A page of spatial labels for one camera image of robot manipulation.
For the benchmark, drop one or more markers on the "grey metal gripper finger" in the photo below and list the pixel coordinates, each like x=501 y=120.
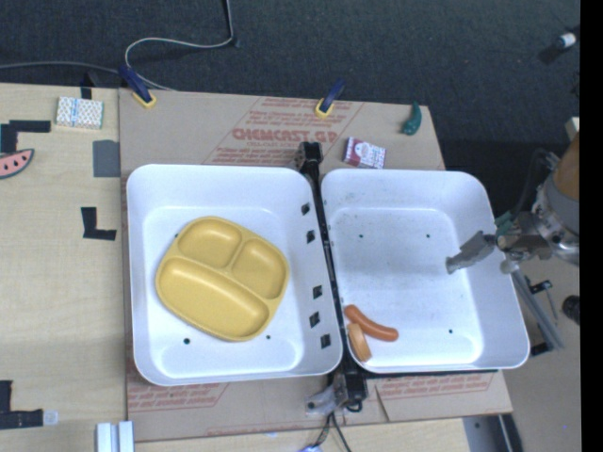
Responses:
x=478 y=240
x=459 y=263

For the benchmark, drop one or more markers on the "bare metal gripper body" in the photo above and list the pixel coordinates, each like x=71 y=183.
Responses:
x=527 y=240

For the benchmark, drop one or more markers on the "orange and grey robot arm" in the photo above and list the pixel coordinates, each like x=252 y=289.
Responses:
x=567 y=172

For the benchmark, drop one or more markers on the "white plastic tray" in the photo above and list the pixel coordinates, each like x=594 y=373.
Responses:
x=400 y=271
x=292 y=196

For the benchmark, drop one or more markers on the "orange sausage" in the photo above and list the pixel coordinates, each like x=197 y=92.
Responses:
x=372 y=325

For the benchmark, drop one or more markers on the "orange round biscuit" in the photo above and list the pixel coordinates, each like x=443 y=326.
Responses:
x=359 y=343

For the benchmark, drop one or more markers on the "green chili pepper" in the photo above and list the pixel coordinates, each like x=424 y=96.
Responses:
x=412 y=123

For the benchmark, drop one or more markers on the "thin black and white rod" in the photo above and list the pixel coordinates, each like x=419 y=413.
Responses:
x=326 y=236

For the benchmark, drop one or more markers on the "red and white carton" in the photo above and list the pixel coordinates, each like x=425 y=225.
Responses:
x=363 y=153

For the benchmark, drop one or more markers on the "yellow divided plate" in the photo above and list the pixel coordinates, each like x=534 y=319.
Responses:
x=219 y=278

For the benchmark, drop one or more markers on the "brown cardboard board, red print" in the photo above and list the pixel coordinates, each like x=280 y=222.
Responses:
x=188 y=130

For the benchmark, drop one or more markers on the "white and blue patterned packet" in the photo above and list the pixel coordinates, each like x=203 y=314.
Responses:
x=79 y=112

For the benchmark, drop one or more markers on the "pink watermelon slice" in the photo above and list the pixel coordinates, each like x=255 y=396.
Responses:
x=14 y=162

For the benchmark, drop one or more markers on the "black cylinder on white bracket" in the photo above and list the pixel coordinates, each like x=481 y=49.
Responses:
x=572 y=309

